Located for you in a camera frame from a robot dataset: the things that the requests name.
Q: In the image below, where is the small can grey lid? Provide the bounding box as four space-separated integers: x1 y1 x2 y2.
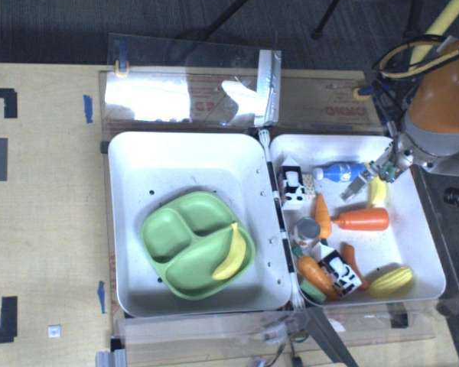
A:
289 216 322 252

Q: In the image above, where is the yellow corn cob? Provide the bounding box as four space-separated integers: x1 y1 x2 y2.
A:
368 266 414 298

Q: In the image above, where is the orange bottle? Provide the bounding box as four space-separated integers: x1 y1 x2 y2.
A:
330 206 391 232

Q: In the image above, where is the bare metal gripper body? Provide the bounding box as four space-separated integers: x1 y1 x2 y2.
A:
366 135 415 185

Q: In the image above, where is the yellow banana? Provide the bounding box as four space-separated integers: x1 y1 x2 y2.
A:
211 222 248 281
366 175 389 209

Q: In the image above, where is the green divided plate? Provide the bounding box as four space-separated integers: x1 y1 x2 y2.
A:
139 190 257 301

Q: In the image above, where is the orange carrot green top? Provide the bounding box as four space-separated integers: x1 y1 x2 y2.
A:
291 245 340 302

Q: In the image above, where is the pale waffle biscuit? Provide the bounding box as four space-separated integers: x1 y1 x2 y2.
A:
301 173 317 201

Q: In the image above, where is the green block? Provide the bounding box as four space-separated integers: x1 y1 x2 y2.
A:
298 278 327 304

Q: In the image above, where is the blue bottle white cap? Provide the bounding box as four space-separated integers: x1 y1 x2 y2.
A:
311 161 369 184

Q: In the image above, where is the white plastic tray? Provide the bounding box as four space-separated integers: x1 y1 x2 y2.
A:
107 130 294 318
269 133 447 307

